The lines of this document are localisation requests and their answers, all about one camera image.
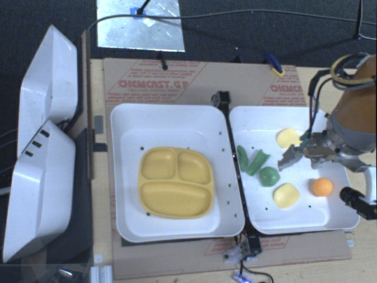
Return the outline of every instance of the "green toy vegetable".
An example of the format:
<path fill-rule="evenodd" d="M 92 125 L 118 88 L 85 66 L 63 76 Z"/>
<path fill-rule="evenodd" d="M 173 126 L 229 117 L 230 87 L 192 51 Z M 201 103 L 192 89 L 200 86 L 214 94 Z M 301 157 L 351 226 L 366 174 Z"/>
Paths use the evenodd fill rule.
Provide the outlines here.
<path fill-rule="evenodd" d="M 259 179 L 263 186 L 273 186 L 279 179 L 279 172 L 273 167 L 264 167 L 259 171 Z"/>
<path fill-rule="evenodd" d="M 246 169 L 246 174 L 253 176 L 257 171 L 263 166 L 263 164 L 267 161 L 267 159 L 270 157 L 269 154 L 266 154 L 263 152 L 262 149 L 260 149 L 253 159 L 250 166 Z"/>
<path fill-rule="evenodd" d="M 238 164 L 240 165 L 240 170 L 245 172 L 247 165 L 249 164 L 249 159 L 247 158 L 246 150 L 243 146 L 237 146 Z"/>

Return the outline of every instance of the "table surface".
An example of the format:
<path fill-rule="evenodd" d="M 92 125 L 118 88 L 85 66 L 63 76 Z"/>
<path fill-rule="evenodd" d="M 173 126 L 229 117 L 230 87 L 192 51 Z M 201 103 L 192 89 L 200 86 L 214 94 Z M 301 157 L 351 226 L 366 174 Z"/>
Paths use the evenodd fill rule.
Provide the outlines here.
<path fill-rule="evenodd" d="M 297 67 L 297 73 L 304 92 L 308 88 L 310 79 L 319 68 Z M 104 114 L 104 71 L 102 60 L 91 60 L 91 98 L 93 114 Z M 324 112 L 331 112 L 341 97 L 342 92 L 336 90 L 330 83 L 321 92 L 320 108 Z M 107 142 L 106 134 L 98 136 L 97 142 Z M 361 159 L 376 165 L 376 153 L 364 154 Z M 94 163 L 101 167 L 94 167 L 92 181 L 92 204 L 94 219 L 94 255 L 103 256 L 100 265 L 111 265 L 113 260 L 110 224 L 110 196 L 108 187 L 107 153 L 99 152 L 94 155 Z M 365 192 L 363 175 L 348 171 L 351 186 Z M 377 227 L 375 221 L 361 219 L 359 225 L 347 234 L 354 244 L 351 247 L 352 259 L 316 262 L 310 264 L 281 265 L 254 269 L 267 272 L 274 277 L 275 283 L 292 282 L 321 282 L 321 283 L 355 283 L 377 282 Z M 165 277 L 127 279 L 115 281 L 117 283 L 226 283 L 234 282 L 234 271 L 216 271 L 198 274 L 171 275 Z M 248 275 L 254 282 L 269 282 L 263 275 Z"/>

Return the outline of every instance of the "yellow divided plate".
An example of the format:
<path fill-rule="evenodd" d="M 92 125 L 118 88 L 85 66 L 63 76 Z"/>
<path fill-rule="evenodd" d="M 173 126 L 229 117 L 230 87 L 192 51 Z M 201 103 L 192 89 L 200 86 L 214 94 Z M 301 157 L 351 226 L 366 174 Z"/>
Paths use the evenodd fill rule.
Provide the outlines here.
<path fill-rule="evenodd" d="M 199 152 L 155 147 L 141 159 L 139 200 L 147 212 L 177 219 L 199 218 L 213 204 L 213 174 Z"/>

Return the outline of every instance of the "silver square panel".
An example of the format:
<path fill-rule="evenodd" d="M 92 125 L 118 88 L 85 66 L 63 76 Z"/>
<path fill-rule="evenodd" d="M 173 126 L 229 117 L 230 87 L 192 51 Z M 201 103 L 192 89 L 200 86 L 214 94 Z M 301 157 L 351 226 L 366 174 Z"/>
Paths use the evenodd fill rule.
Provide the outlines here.
<path fill-rule="evenodd" d="M 135 14 L 145 0 L 97 0 L 97 18 Z M 178 0 L 151 0 L 146 15 L 179 17 Z M 184 52 L 180 20 L 156 21 L 149 18 L 114 18 L 97 25 L 99 47 Z"/>

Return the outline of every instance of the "orange ball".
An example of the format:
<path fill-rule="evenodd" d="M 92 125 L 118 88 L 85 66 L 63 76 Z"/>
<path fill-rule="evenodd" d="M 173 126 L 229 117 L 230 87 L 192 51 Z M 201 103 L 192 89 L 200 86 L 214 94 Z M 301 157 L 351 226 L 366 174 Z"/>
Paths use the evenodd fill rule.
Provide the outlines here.
<path fill-rule="evenodd" d="M 334 188 L 333 183 L 327 178 L 318 178 L 313 182 L 312 190 L 316 196 L 328 196 Z"/>

